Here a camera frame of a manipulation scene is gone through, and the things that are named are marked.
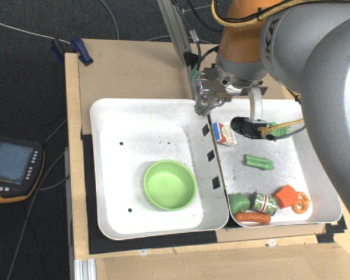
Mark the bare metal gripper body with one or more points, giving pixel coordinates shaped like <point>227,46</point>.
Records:
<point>214,86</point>

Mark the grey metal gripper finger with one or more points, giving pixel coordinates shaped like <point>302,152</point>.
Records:
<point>200,107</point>
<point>215,102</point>

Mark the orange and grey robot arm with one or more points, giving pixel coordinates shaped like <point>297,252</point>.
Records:
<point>323,69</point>

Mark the red and white carton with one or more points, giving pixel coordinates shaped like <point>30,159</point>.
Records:
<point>223,134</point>

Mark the green toy broccoli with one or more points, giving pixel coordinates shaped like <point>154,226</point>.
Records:
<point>281,131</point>

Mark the green toy beans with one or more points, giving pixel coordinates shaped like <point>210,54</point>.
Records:
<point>258,162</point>

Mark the brown cardboard board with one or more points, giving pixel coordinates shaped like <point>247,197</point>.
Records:
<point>134,69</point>

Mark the green bowl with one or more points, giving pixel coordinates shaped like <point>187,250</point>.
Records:
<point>169,185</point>

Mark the white plastic tray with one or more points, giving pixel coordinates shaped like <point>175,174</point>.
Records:
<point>251,179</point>
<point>128,174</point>

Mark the green toy pepper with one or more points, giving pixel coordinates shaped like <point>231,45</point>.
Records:
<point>238,203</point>

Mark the green and white can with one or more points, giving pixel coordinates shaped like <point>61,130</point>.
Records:
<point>264,204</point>

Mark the orange cube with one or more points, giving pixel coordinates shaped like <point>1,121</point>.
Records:
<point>286,197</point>

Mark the orange toy sausage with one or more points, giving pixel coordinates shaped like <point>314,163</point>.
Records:
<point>252,217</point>

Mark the brown toy pretzel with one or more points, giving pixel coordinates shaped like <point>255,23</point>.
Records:
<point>298,207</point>

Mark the black cylinder on white bracket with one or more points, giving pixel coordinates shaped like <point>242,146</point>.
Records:
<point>247,127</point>

